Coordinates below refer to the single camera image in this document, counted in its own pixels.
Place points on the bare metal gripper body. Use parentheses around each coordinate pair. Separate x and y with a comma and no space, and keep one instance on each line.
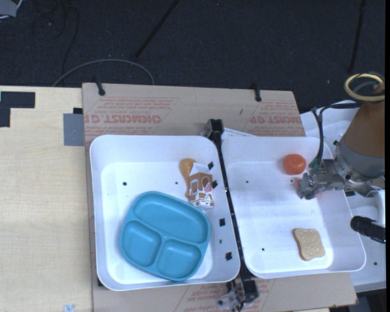
(331,177)

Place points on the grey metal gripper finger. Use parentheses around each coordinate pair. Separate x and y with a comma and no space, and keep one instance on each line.
(309,179)
(307,193)

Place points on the orange toy fruit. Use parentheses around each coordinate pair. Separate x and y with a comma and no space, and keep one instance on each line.
(294,164)

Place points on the white plastic tray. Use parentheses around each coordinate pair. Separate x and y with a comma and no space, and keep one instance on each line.
(273,213)
(117,154)

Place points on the beige toy bread slice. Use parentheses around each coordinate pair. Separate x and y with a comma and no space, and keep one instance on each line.
(308,244)

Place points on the thin black rod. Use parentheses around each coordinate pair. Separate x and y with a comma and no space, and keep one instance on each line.
(231,206)

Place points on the brown and white carton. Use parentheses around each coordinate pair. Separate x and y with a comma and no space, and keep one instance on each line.
(201,188)

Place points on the tan toy chicken drumstick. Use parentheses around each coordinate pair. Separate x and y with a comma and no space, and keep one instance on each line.
(186,169)

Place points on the blue divided plate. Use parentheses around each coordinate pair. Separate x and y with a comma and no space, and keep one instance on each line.
(165,232)

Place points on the brown cardboard board red print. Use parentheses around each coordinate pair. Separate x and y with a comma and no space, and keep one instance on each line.
(169,115)

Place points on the black cylinder on white bracket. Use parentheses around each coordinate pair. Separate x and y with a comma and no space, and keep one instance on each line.
(367,227)

